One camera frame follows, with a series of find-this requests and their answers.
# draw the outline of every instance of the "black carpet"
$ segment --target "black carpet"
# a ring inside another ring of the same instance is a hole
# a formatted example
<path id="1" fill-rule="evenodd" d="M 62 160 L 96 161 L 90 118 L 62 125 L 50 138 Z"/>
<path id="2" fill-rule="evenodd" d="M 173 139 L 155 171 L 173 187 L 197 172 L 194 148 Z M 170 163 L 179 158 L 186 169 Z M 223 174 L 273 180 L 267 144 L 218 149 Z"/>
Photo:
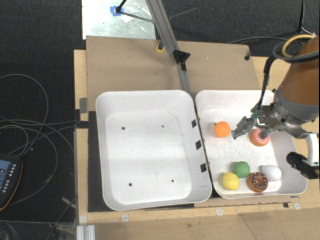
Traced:
<path id="1" fill-rule="evenodd" d="M 163 0 L 177 40 L 229 43 L 234 40 L 296 34 L 302 0 Z M 320 0 L 307 0 L 303 26 L 319 34 Z M 278 41 L 249 41 L 254 56 L 269 56 Z M 85 49 L 82 40 L 82 0 L 0 0 L 0 78 L 25 74 L 39 81 L 49 100 L 47 123 L 75 120 L 73 51 Z M 0 81 L 0 115 L 8 119 L 42 122 L 45 95 L 32 80 L 9 77 Z M 56 129 L 73 124 L 56 125 Z M 52 130 L 47 127 L 44 133 Z M 73 143 L 73 130 L 63 131 Z M 0 220 L 55 222 L 66 209 L 65 197 L 75 197 L 73 152 L 61 136 L 50 135 L 59 155 L 58 170 L 50 184 L 34 197 L 0 212 Z M 1 130 L 0 152 L 24 143 L 19 130 Z M 55 169 L 54 147 L 37 141 L 26 155 L 17 202 L 39 190 Z M 71 222 L 70 208 L 61 219 Z"/>

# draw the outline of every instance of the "toy orange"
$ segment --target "toy orange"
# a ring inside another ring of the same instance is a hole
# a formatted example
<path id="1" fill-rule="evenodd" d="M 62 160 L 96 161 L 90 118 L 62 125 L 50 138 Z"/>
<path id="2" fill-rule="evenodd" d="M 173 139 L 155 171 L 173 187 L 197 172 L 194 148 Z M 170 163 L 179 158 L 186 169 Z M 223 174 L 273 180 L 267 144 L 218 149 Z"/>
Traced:
<path id="1" fill-rule="evenodd" d="M 227 122 L 218 122 L 214 127 L 215 134 L 220 138 L 225 138 L 231 133 L 231 127 Z"/>

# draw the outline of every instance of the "empty white tray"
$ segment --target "empty white tray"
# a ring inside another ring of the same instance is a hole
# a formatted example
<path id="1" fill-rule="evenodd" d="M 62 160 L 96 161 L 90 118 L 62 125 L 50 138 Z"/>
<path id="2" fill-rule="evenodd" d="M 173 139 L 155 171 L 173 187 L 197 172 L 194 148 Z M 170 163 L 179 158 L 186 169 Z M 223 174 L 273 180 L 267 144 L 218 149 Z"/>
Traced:
<path id="1" fill-rule="evenodd" d="M 216 123 L 225 121 L 235 130 L 244 116 L 249 118 L 250 110 L 258 103 L 260 96 L 261 91 L 214 90 L 204 90 L 196 96 L 195 103 L 214 189 L 223 198 L 301 194 L 307 189 L 307 179 L 287 162 L 287 155 L 296 152 L 296 146 L 293 137 L 286 132 L 272 132 L 269 144 L 264 147 L 254 146 L 248 134 L 236 140 L 231 134 L 226 138 L 215 136 Z M 269 105 L 273 99 L 274 94 L 267 91 L 263 104 Z M 249 189 L 247 178 L 240 179 L 238 191 L 226 190 L 222 184 L 223 175 L 232 172 L 234 164 L 240 161 L 247 162 L 252 173 L 262 172 L 261 166 L 278 166 L 282 171 L 282 180 L 269 182 L 267 190 L 260 194 Z"/>
<path id="2" fill-rule="evenodd" d="M 212 194 L 195 105 L 180 90 L 106 92 L 96 101 L 102 188 L 115 211 Z"/>

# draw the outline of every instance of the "yellow cable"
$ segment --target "yellow cable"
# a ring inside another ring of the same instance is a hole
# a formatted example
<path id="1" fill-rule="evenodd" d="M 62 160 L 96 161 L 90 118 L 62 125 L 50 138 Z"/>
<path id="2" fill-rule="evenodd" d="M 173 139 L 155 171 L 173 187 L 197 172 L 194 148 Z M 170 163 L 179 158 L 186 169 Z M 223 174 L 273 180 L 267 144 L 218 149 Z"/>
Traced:
<path id="1" fill-rule="evenodd" d="M 291 45 L 294 41 L 299 40 L 299 39 L 314 39 L 316 36 L 311 35 L 311 34 L 300 34 L 300 35 L 296 35 L 292 38 L 290 38 L 288 41 L 286 41 L 286 43 L 284 44 L 284 46 L 282 47 L 282 55 L 286 58 L 293 58 L 294 56 L 287 53 L 287 48 L 289 45 Z"/>

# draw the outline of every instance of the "toy lemon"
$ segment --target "toy lemon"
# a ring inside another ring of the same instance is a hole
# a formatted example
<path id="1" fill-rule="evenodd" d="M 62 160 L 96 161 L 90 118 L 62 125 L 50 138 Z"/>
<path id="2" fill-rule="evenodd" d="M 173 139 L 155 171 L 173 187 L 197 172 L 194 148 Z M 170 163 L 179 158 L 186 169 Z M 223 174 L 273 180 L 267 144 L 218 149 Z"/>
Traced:
<path id="1" fill-rule="evenodd" d="M 226 172 L 223 176 L 222 183 L 227 190 L 237 191 L 240 185 L 240 180 L 236 174 Z"/>

